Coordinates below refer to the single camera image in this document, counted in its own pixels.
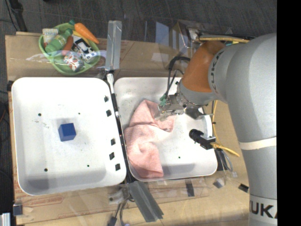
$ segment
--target table surface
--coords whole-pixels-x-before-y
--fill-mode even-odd
[[[179,23],[173,23],[170,30],[177,31],[179,38],[183,36]],[[38,47],[40,34],[17,32],[6,36],[6,61],[8,80],[15,81],[22,77],[62,77],[45,59]],[[166,77],[168,62],[179,51],[191,57],[194,48],[187,44],[170,42],[170,33],[164,34],[164,43],[123,40],[121,43],[120,70],[115,79],[121,77]],[[106,39],[100,38],[99,49],[106,49]],[[177,68],[185,69],[186,64],[179,63]],[[82,77],[97,77],[99,68],[93,68]],[[24,193],[17,180],[16,150],[14,138],[14,122],[11,93],[9,96],[9,112],[11,126],[11,146],[13,156],[15,202],[23,205],[23,214],[17,216],[17,224],[31,226],[41,225],[107,225],[115,214],[117,204],[109,200],[116,195],[119,186],[95,188],[81,191],[65,192],[44,196],[30,196]],[[210,113],[211,105],[206,107]],[[230,118],[228,106],[218,103],[216,110],[216,129],[223,145],[241,155],[235,131]],[[240,190],[240,184],[248,185],[243,157],[230,155],[235,173],[217,172],[212,176],[188,178],[176,181],[148,183],[147,186],[159,204],[163,219],[148,225],[246,225],[248,218],[248,193]],[[214,182],[225,182],[225,186],[217,188]],[[189,197],[186,183],[194,186],[194,197]],[[123,210],[123,221],[130,225],[144,225],[145,221],[134,202],[128,202]]]

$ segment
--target toy bottle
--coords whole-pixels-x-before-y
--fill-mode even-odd
[[[66,31],[62,34],[58,34],[54,39],[45,47],[47,53],[52,53],[61,50],[67,43],[67,39],[72,35],[73,31],[70,28],[67,28]]]

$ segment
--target green bowl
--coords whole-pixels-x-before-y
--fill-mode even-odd
[[[74,26],[65,23],[65,24],[60,24],[58,26],[55,26],[54,28],[57,28],[59,30],[59,33],[64,33],[67,28],[71,28],[74,30]],[[98,46],[91,40],[89,40],[90,46],[94,51],[99,51]],[[81,69],[78,72],[74,72],[65,62],[64,62],[64,56],[62,55],[61,52],[56,52],[55,54],[48,54],[45,49],[44,49],[44,39],[43,35],[40,36],[39,38],[39,48],[43,52],[44,56],[50,61],[50,63],[53,65],[53,67],[60,72],[63,75],[67,76],[75,76],[77,74],[83,73],[87,71],[88,69],[92,68],[94,65],[96,65],[100,59],[100,55],[96,56],[90,63],[87,63],[84,61],[84,68]]]

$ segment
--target pink cloth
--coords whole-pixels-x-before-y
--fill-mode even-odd
[[[166,136],[174,128],[174,115],[165,121],[154,119],[157,105],[143,100],[134,111],[129,127],[124,131],[128,158],[142,178],[163,177],[159,151],[154,141]]]

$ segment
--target floor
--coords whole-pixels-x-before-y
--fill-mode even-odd
[[[122,39],[158,42],[158,24],[177,20],[231,28],[233,34],[260,36],[277,32],[277,0],[19,0],[28,32],[66,23],[85,24],[98,38],[106,38],[109,20],[123,24]],[[5,35],[19,31],[6,0],[0,0],[0,101],[7,103]],[[12,205],[12,167],[9,117],[0,121],[0,214]]]

